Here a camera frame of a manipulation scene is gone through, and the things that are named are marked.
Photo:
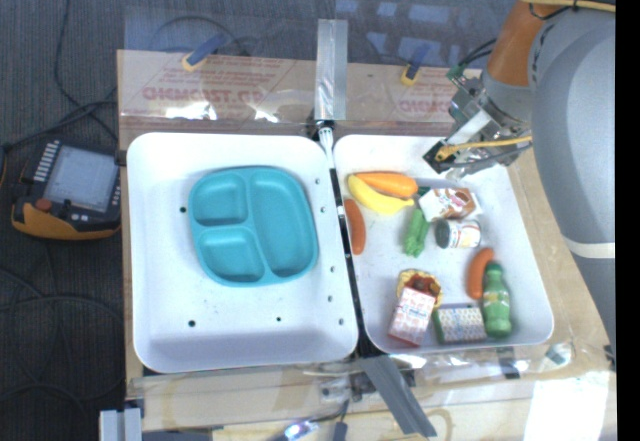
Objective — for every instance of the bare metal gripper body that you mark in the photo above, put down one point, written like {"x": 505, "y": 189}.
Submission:
{"x": 500, "y": 141}

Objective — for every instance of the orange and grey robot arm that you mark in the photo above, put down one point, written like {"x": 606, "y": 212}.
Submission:
{"x": 575, "y": 129}

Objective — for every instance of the white carton with brown print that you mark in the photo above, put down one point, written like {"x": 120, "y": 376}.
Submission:
{"x": 445, "y": 204}

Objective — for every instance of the small white labelled can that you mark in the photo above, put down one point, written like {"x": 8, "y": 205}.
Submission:
{"x": 462, "y": 234}

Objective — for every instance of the brown cardboard board red print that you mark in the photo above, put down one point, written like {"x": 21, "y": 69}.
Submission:
{"x": 550, "y": 239}

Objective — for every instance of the orange carrot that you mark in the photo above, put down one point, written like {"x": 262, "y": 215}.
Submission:
{"x": 390, "y": 183}

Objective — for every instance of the orange sausage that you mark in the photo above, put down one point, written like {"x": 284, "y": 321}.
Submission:
{"x": 355, "y": 229}
{"x": 477, "y": 274}

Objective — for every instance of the yellow banana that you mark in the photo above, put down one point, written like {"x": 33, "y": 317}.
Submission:
{"x": 375, "y": 201}

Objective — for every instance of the white plastic tray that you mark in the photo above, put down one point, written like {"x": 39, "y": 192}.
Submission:
{"x": 390, "y": 244}
{"x": 165, "y": 279}

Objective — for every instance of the yellow pizza slice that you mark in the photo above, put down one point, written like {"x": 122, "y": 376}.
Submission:
{"x": 415, "y": 279}

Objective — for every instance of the green plastic bottle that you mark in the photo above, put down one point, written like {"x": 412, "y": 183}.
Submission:
{"x": 496, "y": 306}

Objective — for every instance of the green patterned packet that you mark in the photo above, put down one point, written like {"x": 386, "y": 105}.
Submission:
{"x": 460, "y": 324}

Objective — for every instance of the pink and white carton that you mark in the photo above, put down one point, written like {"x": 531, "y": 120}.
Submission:
{"x": 411, "y": 316}

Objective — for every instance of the blue divided plate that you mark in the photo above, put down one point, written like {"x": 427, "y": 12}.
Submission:
{"x": 280, "y": 219}

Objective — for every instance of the black cylinder on white bracket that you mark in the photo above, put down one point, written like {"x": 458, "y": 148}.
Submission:
{"x": 440, "y": 156}

